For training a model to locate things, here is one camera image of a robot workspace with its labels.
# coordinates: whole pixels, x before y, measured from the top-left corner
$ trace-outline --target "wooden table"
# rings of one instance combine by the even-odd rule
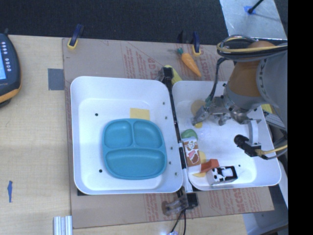
[[[0,109],[0,234],[52,235],[53,217],[71,215],[64,91],[48,89],[63,69],[62,38],[9,35],[22,89]],[[12,202],[7,187],[12,181]],[[75,235],[168,234],[175,221],[74,229]],[[176,231],[183,232],[183,219]],[[186,234],[246,234],[243,216],[187,219]]]

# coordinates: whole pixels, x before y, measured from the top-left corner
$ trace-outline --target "black carpet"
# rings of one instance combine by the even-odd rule
[[[288,36],[288,0],[274,0]],[[200,43],[228,36],[219,0],[0,0],[0,31],[11,35],[175,43],[184,30]]]

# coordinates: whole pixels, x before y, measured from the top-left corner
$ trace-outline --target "gray tape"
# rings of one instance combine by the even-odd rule
[[[50,91],[64,90],[63,71],[63,69],[48,69],[48,88]]]

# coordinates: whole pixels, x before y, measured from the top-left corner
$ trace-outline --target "toy carrot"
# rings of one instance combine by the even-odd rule
[[[192,56],[189,53],[184,53],[182,48],[177,49],[177,51],[181,55],[181,60],[184,64],[198,77],[201,77],[200,70]]]

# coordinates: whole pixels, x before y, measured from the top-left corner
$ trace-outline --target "device screen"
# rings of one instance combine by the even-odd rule
[[[5,75],[2,55],[0,53],[0,80],[2,80],[2,79],[6,79],[6,75]]]

